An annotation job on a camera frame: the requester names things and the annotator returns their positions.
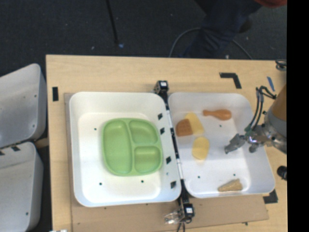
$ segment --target black bracket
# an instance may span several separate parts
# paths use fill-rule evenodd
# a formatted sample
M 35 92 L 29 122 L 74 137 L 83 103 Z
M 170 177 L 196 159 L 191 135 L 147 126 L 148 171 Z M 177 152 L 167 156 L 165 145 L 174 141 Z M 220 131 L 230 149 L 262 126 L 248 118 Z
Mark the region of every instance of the black bracket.
M 17 146 L 12 146 L 11 148 L 13 151 L 20 151 L 20 148 L 18 148 Z
M 240 81 L 236 73 L 220 72 L 221 78 L 233 78 L 236 88 L 241 88 Z
M 157 83 L 155 84 L 154 92 L 164 100 L 167 110 L 169 110 L 168 90 L 169 84 L 167 81 L 157 81 Z
M 59 100 L 58 87 L 53 87 L 53 102 Z
M 278 196 L 274 189 L 268 196 L 263 197 L 264 203 L 278 203 Z
M 171 161 L 172 161 L 172 158 L 171 158 L 171 157 L 167 157 L 167 158 L 166 158 L 166 164 L 169 164 Z

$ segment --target toy food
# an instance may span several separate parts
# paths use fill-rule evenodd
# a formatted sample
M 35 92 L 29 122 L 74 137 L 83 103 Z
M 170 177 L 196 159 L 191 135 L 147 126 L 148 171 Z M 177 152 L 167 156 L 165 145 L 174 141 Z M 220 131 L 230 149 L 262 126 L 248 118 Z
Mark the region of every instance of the toy food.
M 242 190 L 242 184 L 239 179 L 231 180 L 218 188 L 218 191 L 220 192 L 241 191 L 241 190 Z
M 193 142 L 192 155 L 199 159 L 204 160 L 209 152 L 209 141 L 205 137 L 198 137 Z
M 214 116 L 220 120 L 228 120 L 232 117 L 232 113 L 227 109 L 219 109 L 216 111 L 203 110 L 204 116 Z
M 189 119 L 185 118 L 178 122 L 176 125 L 176 135 L 181 136 L 188 136 L 192 135 L 193 131 L 190 125 Z
M 190 121 L 190 125 L 191 125 L 192 132 L 194 135 L 199 135 L 199 134 L 204 133 L 204 128 L 195 113 L 188 113 L 185 116 L 185 118 L 187 118 Z

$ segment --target person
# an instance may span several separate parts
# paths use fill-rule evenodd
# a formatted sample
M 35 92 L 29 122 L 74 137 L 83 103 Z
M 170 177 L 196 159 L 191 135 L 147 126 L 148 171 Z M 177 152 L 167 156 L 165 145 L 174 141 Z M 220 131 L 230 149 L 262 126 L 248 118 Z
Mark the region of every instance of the person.
M 262 6 L 277 8 L 287 0 L 194 0 L 205 12 L 197 36 L 181 58 L 216 58 Z

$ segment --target robotic arm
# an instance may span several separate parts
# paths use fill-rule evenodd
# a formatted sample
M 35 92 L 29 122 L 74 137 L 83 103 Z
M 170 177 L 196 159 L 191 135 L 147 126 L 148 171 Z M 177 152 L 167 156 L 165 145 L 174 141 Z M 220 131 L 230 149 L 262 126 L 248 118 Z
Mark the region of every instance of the robotic arm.
M 248 142 L 251 145 L 249 147 L 249 151 L 251 153 L 255 152 L 258 147 L 266 145 L 274 146 L 283 153 L 287 154 L 286 85 L 277 97 L 276 95 L 271 94 L 264 86 L 256 89 L 256 95 L 257 108 L 251 123 L 245 128 L 246 133 L 244 135 L 236 134 L 230 141 L 230 144 L 225 146 L 225 152 L 229 153 L 236 150 Z M 262 114 L 264 96 L 275 99 L 275 101 L 267 111 L 264 123 L 257 125 Z

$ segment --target white bin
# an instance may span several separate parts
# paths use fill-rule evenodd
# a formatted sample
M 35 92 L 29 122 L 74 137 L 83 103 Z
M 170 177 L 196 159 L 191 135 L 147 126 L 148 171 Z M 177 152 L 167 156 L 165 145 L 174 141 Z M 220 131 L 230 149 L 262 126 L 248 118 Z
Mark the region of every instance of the white bin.
M 274 177 L 263 147 L 254 154 L 249 153 L 248 145 L 229 154 L 224 151 L 229 140 L 242 133 L 252 119 L 247 99 L 239 94 L 174 93 L 169 97 L 169 106 L 167 112 L 163 99 L 153 93 L 79 92 L 71 96 L 69 140 L 74 195 L 80 204 L 95 207 L 170 202 L 179 197 L 182 174 L 187 191 L 197 198 L 261 194 L 274 189 Z M 228 121 L 201 115 L 203 109 L 223 108 L 232 112 Z M 191 153 L 195 137 L 176 137 L 180 155 L 177 164 L 170 127 L 175 127 L 188 112 L 199 117 L 211 147 L 206 160 L 197 160 Z M 158 130 L 165 128 L 161 135 L 163 165 L 157 172 L 123 177 L 104 167 L 101 128 L 110 119 L 124 117 L 146 119 Z M 242 191 L 218 192 L 219 186 L 235 178 L 243 184 Z
M 24 232 L 40 219 L 43 163 L 35 145 L 45 131 L 46 82 L 38 64 L 0 78 L 0 231 Z
M 33 143 L 17 148 L 0 155 L 1 232 L 28 231 L 40 219 L 43 164 Z

